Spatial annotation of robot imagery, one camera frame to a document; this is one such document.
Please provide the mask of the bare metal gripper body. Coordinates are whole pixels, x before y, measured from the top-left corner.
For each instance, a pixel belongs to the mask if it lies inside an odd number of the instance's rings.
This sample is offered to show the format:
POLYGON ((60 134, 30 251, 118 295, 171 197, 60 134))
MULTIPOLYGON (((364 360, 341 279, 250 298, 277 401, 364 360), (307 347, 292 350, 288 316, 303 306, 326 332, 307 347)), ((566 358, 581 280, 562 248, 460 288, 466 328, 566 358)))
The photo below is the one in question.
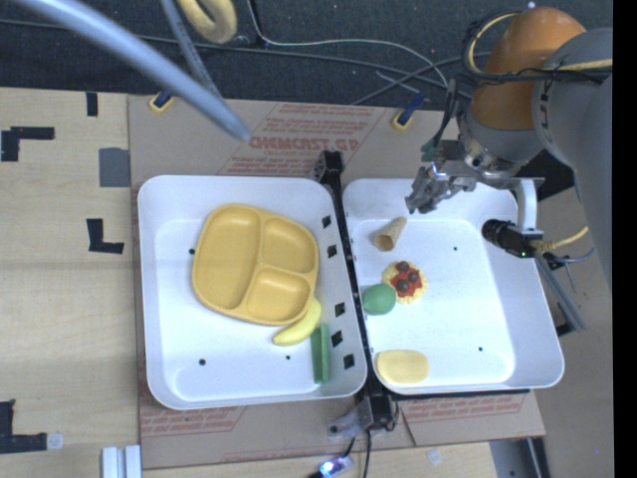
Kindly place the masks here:
POLYGON ((504 189, 521 165, 487 152, 472 155, 448 149, 434 155, 433 168, 434 179, 446 184, 448 190, 473 190, 477 183, 504 189))

